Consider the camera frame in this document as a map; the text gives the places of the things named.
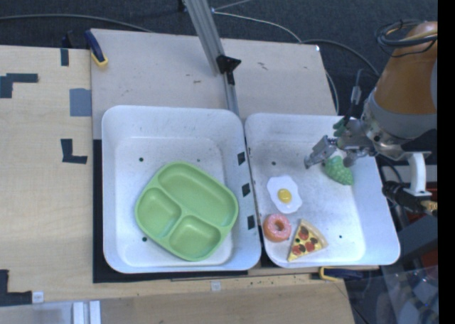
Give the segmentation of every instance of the toy fried egg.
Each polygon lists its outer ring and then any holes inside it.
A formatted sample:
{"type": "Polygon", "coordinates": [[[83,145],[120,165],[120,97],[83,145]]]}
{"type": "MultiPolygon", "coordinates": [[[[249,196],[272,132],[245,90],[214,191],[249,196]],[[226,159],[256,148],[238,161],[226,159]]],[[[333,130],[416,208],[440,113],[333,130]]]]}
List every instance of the toy fried egg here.
{"type": "Polygon", "coordinates": [[[296,212],[302,204],[299,187],[289,175],[275,176],[267,182],[272,202],[282,213],[296,212]]]}

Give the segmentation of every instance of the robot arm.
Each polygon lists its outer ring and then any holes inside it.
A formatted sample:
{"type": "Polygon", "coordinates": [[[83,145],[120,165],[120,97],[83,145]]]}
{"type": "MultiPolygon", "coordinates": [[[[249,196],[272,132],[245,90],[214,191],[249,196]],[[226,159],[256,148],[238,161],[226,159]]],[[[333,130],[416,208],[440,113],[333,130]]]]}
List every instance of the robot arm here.
{"type": "Polygon", "coordinates": [[[408,161],[411,186],[388,181],[383,193],[408,210],[436,215],[437,206],[429,201],[431,193],[425,191],[424,158],[430,152],[406,151],[403,146],[437,128],[437,22],[386,26],[378,31],[378,42],[396,50],[366,99],[361,118],[342,118],[333,126],[334,138],[324,136],[305,158],[305,166],[323,163],[337,149],[345,152],[346,167],[357,158],[378,154],[408,161]],[[412,27],[405,38],[387,39],[405,26],[412,27]]]}

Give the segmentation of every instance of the pizza slice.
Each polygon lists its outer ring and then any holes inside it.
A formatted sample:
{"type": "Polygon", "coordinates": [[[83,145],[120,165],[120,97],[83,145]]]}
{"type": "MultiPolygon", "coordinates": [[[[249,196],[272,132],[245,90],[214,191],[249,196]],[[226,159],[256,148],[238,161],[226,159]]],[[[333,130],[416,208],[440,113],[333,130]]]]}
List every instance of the pizza slice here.
{"type": "Polygon", "coordinates": [[[301,220],[289,250],[288,262],[327,247],[322,233],[306,220],[301,220]]]}

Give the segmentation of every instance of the pink donut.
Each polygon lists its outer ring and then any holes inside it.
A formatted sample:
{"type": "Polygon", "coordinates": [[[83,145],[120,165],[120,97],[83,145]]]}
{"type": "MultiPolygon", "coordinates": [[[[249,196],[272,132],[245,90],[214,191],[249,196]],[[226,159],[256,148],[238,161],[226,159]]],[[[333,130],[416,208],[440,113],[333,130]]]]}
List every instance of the pink donut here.
{"type": "Polygon", "coordinates": [[[267,239],[283,242],[291,235],[291,223],[283,214],[271,214],[265,218],[262,230],[267,239]]]}

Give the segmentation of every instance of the green plate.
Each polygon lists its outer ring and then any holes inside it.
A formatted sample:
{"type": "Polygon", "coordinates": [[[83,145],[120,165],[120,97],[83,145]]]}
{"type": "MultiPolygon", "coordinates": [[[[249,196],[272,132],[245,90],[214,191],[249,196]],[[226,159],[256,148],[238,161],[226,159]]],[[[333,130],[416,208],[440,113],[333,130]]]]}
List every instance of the green plate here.
{"type": "Polygon", "coordinates": [[[219,181],[186,162],[161,168],[136,202],[142,231],[188,261],[208,258],[238,216],[235,195],[219,181]]]}

